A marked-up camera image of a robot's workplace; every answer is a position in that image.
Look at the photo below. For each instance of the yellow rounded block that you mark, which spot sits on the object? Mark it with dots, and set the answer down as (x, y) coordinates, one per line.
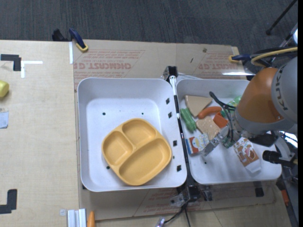
(3, 88)

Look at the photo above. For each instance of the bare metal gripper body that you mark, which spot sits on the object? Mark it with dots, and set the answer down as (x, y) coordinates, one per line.
(229, 133)

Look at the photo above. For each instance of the tan pizza slice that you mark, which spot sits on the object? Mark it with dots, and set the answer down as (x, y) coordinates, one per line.
(197, 103)

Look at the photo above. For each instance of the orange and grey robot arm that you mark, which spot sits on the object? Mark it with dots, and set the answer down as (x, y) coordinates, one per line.
(261, 100)

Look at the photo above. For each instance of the black cylinder on white bracket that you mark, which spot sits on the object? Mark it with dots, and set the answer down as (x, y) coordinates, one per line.
(272, 157)

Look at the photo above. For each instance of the tan bread slice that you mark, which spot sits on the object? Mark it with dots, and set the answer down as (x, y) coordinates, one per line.
(207, 126)

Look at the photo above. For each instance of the small blue white carton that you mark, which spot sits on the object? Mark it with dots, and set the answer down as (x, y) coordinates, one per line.
(197, 143)

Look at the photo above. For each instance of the red orange carrot piece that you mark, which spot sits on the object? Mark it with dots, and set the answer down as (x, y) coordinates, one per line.
(220, 120)

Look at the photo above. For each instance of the green pea pod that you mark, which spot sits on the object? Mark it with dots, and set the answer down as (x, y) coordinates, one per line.
(188, 120)

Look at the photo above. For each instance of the white plastic tray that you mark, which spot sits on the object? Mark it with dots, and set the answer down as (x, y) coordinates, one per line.
(118, 103)
(222, 169)

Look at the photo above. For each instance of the green packet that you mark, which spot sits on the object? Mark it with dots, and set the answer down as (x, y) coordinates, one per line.
(234, 101)

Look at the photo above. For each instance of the brown and white carton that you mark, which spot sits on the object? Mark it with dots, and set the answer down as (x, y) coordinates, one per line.
(247, 154)

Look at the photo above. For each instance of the orange sausage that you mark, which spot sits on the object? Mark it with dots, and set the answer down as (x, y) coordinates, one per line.
(208, 112)

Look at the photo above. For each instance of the brown cardboard board red print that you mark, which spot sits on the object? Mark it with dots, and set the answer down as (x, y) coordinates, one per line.
(151, 60)

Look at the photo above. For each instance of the yellow divided plate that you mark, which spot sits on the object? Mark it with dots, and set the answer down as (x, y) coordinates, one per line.
(139, 159)

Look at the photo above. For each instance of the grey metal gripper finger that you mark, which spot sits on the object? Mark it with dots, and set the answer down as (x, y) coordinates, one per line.
(206, 151)
(215, 143)

